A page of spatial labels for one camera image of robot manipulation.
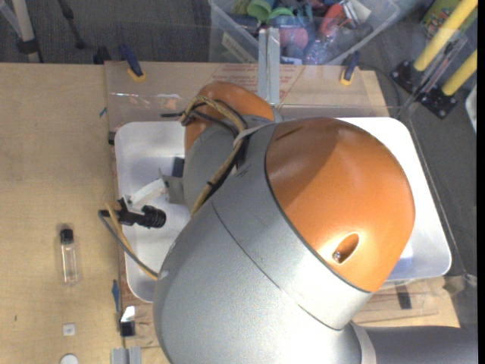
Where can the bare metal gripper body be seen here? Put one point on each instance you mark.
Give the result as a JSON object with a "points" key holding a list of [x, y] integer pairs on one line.
{"points": [[175, 190]]}

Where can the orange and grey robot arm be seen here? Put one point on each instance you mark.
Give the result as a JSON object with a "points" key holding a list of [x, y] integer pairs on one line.
{"points": [[242, 264]]}

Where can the white plastic tray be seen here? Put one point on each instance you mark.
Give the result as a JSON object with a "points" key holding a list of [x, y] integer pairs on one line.
{"points": [[424, 211], [146, 154]]}

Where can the clear plastic bottle black cap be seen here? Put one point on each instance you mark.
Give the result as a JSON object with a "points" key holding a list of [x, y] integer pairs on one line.
{"points": [[69, 258]]}

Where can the small white square pad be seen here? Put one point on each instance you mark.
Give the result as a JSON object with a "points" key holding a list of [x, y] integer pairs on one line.
{"points": [[68, 329]]}

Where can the white round disc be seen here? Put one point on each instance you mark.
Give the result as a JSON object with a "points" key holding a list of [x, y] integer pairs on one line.
{"points": [[69, 359]]}

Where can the yellow foam pole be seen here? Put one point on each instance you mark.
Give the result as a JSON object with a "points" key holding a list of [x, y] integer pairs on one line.
{"points": [[447, 27], [460, 75]]}

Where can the black cylinder on white bracket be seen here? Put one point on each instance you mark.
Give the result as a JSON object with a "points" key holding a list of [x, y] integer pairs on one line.
{"points": [[153, 217]]}

